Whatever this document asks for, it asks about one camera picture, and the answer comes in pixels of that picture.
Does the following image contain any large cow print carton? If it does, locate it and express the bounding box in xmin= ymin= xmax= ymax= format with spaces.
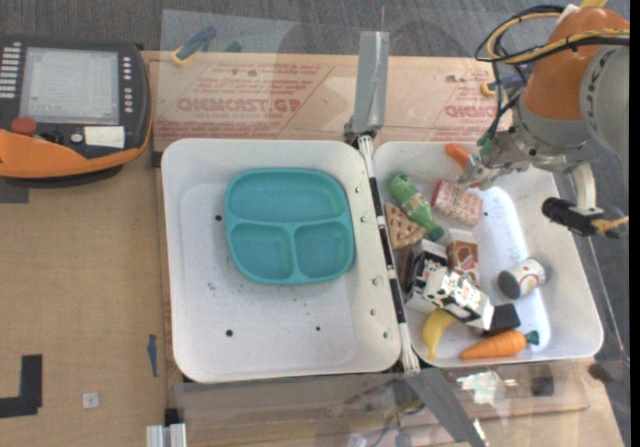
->
xmin=421 ymin=266 xmax=496 ymax=332

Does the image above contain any white and orange small can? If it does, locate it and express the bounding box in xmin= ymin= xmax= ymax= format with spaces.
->
xmin=496 ymin=257 xmax=548 ymax=300

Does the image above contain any toy pizza slice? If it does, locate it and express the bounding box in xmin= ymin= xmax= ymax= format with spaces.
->
xmin=382 ymin=202 xmax=428 ymax=252

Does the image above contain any green bottle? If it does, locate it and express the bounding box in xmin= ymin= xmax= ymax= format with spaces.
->
xmin=387 ymin=172 xmax=446 ymax=243

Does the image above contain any black cube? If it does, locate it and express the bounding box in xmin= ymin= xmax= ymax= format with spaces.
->
xmin=491 ymin=302 xmax=522 ymax=334

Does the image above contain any dark brown biscuit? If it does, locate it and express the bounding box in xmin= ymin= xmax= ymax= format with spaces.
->
xmin=396 ymin=246 xmax=417 ymax=294

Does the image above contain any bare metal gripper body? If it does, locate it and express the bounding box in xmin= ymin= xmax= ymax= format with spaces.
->
xmin=479 ymin=128 xmax=571 ymax=174

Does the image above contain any black cylinder on white bracket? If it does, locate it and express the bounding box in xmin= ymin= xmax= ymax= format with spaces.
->
xmin=541 ymin=162 xmax=607 ymax=238

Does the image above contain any orange sausage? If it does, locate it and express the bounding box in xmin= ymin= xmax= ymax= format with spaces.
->
xmin=444 ymin=142 xmax=474 ymax=170

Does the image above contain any white plastic tray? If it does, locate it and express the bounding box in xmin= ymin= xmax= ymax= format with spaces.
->
xmin=160 ymin=137 xmax=403 ymax=384
xmin=372 ymin=140 xmax=605 ymax=370

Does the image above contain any brown and white carton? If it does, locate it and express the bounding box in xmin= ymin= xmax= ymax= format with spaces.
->
xmin=445 ymin=228 xmax=481 ymax=284

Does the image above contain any blue divided plate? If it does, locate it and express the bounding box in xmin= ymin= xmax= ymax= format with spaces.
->
xmin=223 ymin=167 xmax=358 ymax=287

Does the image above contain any yellow banana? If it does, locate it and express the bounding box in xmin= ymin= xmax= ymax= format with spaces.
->
xmin=420 ymin=306 xmax=460 ymax=362

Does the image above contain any thin black and white rod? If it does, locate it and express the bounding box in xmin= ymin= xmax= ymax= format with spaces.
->
xmin=356 ymin=134 xmax=421 ymax=376

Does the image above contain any orange carrot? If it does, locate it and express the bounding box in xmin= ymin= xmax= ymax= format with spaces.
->
xmin=459 ymin=328 xmax=541 ymax=362

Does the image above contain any small black and white carton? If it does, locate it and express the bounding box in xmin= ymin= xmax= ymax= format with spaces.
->
xmin=408 ymin=238 xmax=449 ymax=297

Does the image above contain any brown cardboard board red print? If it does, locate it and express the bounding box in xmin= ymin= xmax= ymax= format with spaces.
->
xmin=139 ymin=50 xmax=596 ymax=429

